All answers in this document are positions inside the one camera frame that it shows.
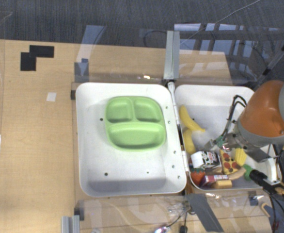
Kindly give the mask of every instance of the wooden surface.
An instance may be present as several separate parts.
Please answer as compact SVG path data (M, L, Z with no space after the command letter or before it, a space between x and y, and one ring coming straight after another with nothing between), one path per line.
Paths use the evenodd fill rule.
M63 43L5 41L5 76L2 109L2 143L0 152L0 233L59 233L62 216L72 216L76 201L85 199L74 177L73 119L71 84L74 81L74 62L80 45ZM55 47L54 58L37 58L37 71L20 71L20 53L29 52L29 45ZM160 77L164 67L163 49L96 46L90 58L91 69L97 77L111 71L119 75L131 69L133 76L151 73ZM49 92L57 93L55 101L47 101ZM92 198L89 203L98 202ZM106 207L100 213L107 224L97 225L102 232L145 232L154 229L156 218L151 216L150 204L139 200L138 207ZM119 210L145 211L146 223L121 217L111 225ZM220 217L226 232L249 226L248 232L266 232L268 219L260 210L248 204L226 208ZM96 225L85 223L83 233ZM203 232L197 217L189 218L189 232Z

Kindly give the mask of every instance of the green plate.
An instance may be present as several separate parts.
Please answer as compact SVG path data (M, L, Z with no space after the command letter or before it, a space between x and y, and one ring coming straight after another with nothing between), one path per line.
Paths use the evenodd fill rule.
M146 97L115 97L108 101L105 126L109 142L120 150L150 150L166 141L159 104Z

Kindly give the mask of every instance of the metal bracket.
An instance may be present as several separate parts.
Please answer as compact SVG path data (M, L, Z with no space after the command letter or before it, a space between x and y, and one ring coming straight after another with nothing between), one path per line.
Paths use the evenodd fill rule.
M61 233L79 233L79 215L61 218Z
M167 31L164 80L175 80L179 77L179 55L180 32Z

